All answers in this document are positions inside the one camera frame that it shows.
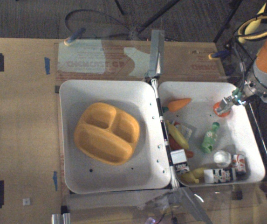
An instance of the cardboard box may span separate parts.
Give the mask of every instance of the cardboard box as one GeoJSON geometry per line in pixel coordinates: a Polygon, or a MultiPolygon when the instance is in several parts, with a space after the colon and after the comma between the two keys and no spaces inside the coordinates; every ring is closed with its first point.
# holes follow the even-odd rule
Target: cardboard box
{"type": "MultiPolygon", "coordinates": [[[[58,45],[56,83],[70,79],[142,80],[149,69],[151,42],[76,40],[70,46],[58,45]]],[[[220,59],[208,42],[165,42],[164,69],[160,81],[225,82],[220,59]]]]}

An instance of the red object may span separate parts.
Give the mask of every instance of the red object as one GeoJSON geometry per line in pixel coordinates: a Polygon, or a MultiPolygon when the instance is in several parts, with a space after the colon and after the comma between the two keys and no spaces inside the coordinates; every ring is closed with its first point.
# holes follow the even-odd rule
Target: red object
{"type": "Polygon", "coordinates": [[[229,113],[231,112],[230,110],[229,110],[228,112],[226,112],[226,113],[223,113],[223,114],[217,114],[216,109],[219,108],[219,104],[220,104],[220,102],[217,102],[217,103],[213,106],[213,111],[214,111],[214,113],[215,113],[217,116],[219,116],[219,117],[225,117],[225,116],[228,116],[229,113]]]}
{"type": "MultiPolygon", "coordinates": [[[[172,150],[179,150],[182,149],[182,147],[174,140],[172,136],[169,135],[169,144],[172,150]]],[[[194,156],[193,151],[184,149],[185,155],[187,158],[192,158],[194,156]]]]}
{"type": "Polygon", "coordinates": [[[245,157],[241,154],[232,156],[232,167],[236,169],[236,175],[241,176],[246,174],[245,157]]]}
{"type": "Polygon", "coordinates": [[[187,150],[187,149],[184,149],[184,151],[185,151],[185,154],[186,154],[187,158],[192,158],[194,156],[193,151],[190,151],[190,150],[187,150]]]}

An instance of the orange divided plate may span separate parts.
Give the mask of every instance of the orange divided plate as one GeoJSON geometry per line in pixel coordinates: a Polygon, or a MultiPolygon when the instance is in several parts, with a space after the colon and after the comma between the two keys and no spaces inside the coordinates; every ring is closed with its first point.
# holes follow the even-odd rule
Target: orange divided plate
{"type": "Polygon", "coordinates": [[[115,106],[97,102],[79,119],[74,143],[91,158],[121,165],[132,157],[139,135],[140,126],[133,116],[115,106]]]}

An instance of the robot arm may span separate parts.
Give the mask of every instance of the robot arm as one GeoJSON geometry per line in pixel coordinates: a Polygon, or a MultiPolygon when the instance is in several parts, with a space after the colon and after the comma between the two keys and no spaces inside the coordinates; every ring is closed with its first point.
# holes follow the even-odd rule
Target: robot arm
{"type": "MultiPolygon", "coordinates": [[[[258,16],[256,19],[265,19],[267,16],[258,16]]],[[[243,35],[242,37],[249,40],[260,39],[263,34],[243,35]]],[[[263,102],[267,103],[267,40],[260,49],[251,69],[245,74],[244,62],[240,61],[240,69],[244,77],[240,86],[228,97],[223,98],[214,106],[214,112],[224,117],[229,114],[233,105],[245,105],[252,97],[258,96],[263,102]]]]}

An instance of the gray carpet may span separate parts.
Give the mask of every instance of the gray carpet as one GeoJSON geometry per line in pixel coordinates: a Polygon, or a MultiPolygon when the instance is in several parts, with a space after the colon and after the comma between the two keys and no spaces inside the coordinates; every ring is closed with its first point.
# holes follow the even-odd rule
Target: gray carpet
{"type": "MultiPolygon", "coordinates": [[[[87,29],[83,37],[116,37],[126,39],[128,30],[141,28],[150,17],[170,0],[118,0],[126,15],[121,15],[114,0],[0,0],[0,37],[67,38],[80,27],[87,29]],[[70,16],[68,31],[65,16],[76,9],[82,12],[70,16]]],[[[226,20],[232,0],[181,0],[159,17],[139,36],[149,38],[151,28],[165,30],[165,36],[181,42],[212,42],[226,20]]],[[[217,42],[219,50],[231,38],[232,32],[255,16],[267,0],[243,0],[236,14],[217,42]]],[[[260,45],[249,42],[246,49],[255,54],[260,45]]],[[[267,104],[255,104],[267,145],[267,104]]]]}

